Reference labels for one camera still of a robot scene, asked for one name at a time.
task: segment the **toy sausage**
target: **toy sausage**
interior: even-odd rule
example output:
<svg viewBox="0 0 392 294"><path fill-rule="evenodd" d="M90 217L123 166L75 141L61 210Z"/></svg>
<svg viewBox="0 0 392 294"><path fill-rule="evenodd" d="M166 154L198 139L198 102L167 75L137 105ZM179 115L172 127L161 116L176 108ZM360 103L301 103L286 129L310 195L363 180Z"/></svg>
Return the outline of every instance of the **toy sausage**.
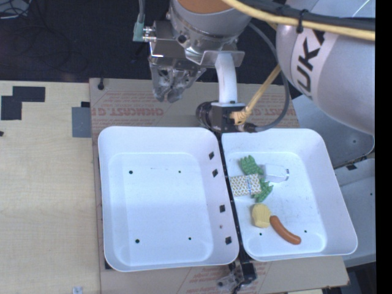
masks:
<svg viewBox="0 0 392 294"><path fill-rule="evenodd" d="M272 228L274 228L274 230L276 231L276 233L279 234L283 239L285 239L289 243L292 243L294 245L298 245L301 243L301 238L297 235L294 235L290 231L288 231L283 226L283 224L281 223L281 221L279 220L279 218L277 216L269 217L269 222L270 222Z"/></svg>

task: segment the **light wood surface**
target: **light wood surface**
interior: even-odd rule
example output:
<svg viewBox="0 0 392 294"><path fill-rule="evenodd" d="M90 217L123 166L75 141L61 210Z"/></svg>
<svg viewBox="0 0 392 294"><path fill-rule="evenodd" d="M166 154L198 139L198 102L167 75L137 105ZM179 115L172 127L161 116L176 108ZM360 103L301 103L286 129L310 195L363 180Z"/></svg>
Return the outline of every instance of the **light wood surface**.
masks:
<svg viewBox="0 0 392 294"><path fill-rule="evenodd" d="M99 293L92 143L73 138L71 122L89 86L0 81L0 96L12 86L46 97L0 121L0 293Z"/></svg>

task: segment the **brown sausage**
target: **brown sausage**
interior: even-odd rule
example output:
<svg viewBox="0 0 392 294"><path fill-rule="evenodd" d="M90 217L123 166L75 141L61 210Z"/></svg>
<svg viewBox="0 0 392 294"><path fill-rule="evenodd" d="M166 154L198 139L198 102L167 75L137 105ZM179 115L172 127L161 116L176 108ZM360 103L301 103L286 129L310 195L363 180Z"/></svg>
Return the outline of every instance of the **brown sausage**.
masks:
<svg viewBox="0 0 392 294"><path fill-rule="evenodd" d="M297 235L294 235L290 231L288 231L283 226L283 224L281 223L281 221L279 220L279 218L277 216L269 217L269 222L270 222L272 228L274 228L274 230L276 231L276 233L279 234L283 239L285 239L289 243L292 243L294 245L298 245L301 243L301 238Z"/></svg>

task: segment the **white tray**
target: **white tray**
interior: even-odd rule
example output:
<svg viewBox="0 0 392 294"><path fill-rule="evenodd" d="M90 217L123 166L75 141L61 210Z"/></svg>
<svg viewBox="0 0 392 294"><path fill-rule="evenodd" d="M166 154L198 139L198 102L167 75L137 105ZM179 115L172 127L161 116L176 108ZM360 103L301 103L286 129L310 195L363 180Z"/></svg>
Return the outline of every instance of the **white tray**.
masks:
<svg viewBox="0 0 392 294"><path fill-rule="evenodd" d="M223 134L229 176L243 175L240 158L253 156L258 164L282 165L288 180L273 184L264 200L285 227L301 237L294 245L272 228L252 224L250 195L235 197L246 252L258 261L347 255L358 240L337 183L325 143L310 129L269 129L256 134Z"/></svg>
<svg viewBox="0 0 392 294"><path fill-rule="evenodd" d="M239 245L216 137L109 127L98 139L104 253L118 271L222 265Z"/></svg>

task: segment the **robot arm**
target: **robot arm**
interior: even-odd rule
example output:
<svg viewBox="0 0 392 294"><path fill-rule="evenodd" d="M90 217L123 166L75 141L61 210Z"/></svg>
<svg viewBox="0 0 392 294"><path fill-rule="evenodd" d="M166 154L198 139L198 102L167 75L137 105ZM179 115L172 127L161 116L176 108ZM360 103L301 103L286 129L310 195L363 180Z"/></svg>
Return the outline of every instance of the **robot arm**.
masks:
<svg viewBox="0 0 392 294"><path fill-rule="evenodd" d="M315 13L375 20L375 0L287 0L286 6L304 10L304 23ZM175 102L206 69L216 69L219 100L207 106L213 112L206 105L198 112L205 115L204 124L223 131L221 117L235 118L245 106L236 95L235 68L245 55L236 41L252 14L223 0L170 0L167 20L143 30L156 99ZM277 26L277 60L284 76L335 120L374 135L374 40L312 28L298 31L299 21L294 23Z"/></svg>

